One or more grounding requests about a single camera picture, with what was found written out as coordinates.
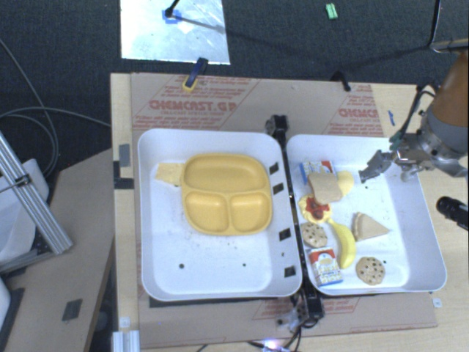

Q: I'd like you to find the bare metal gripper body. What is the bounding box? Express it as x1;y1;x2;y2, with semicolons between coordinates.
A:
393;133;469;178

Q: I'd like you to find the pale yellow round toy food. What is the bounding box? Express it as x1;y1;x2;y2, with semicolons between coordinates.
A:
336;170;355;198

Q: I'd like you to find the white plastic tray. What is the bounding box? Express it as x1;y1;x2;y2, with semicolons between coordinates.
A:
285;133;448;298
136;128;304;302

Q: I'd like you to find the tan bread slice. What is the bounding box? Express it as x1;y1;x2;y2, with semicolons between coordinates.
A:
307;172;344;205

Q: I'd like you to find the blue and white carton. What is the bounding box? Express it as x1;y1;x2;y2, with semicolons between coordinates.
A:
299;160;338;185

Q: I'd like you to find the tan triangular sandwich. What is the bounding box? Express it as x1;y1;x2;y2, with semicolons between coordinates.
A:
351;211;391;243

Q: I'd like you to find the yellow pizza slice, red topping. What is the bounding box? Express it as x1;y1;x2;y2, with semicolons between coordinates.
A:
297;193;335;224

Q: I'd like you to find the yellow banana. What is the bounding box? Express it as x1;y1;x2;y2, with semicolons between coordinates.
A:
327;218;358;270

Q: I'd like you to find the brown chocolate chip biscuit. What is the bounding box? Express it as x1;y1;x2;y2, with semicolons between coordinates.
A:
300;221;328;249
355;256;387;287

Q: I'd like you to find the red and white carton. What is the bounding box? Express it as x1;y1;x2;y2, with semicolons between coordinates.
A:
308;246;344;287

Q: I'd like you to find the yellow divided plate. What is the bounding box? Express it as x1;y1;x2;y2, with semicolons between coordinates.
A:
180;153;274;237

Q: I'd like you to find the brown cardboard board, red print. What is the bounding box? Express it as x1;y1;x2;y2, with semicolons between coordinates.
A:
129;72;439;340

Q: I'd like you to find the yellow cheese slice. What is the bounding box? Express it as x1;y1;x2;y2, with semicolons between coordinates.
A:
153;162;186;186

